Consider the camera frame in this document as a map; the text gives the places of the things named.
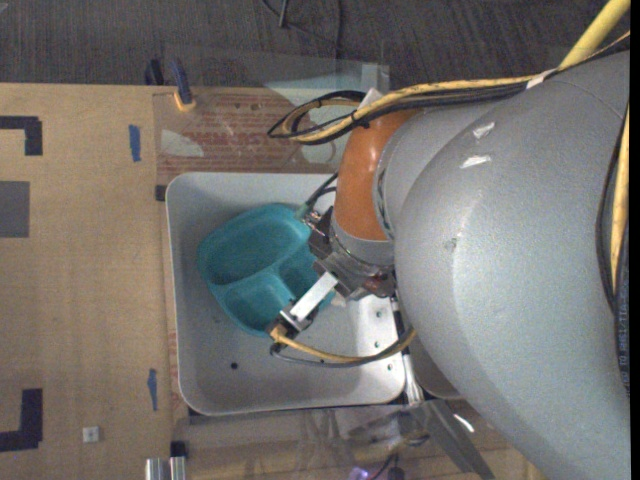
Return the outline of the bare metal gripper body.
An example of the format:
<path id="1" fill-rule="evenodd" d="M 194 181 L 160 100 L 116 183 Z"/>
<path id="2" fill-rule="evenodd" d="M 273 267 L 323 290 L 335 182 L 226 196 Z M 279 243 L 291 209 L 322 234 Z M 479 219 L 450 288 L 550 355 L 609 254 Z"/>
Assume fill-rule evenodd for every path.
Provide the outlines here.
<path id="1" fill-rule="evenodd" d="M 314 270 L 336 278 L 335 289 L 345 299 L 394 295 L 394 251 L 389 239 L 361 238 L 345 231 L 333 216 L 333 207 L 323 214 L 309 211 L 305 224 L 311 229 L 308 246 L 315 256 Z"/>

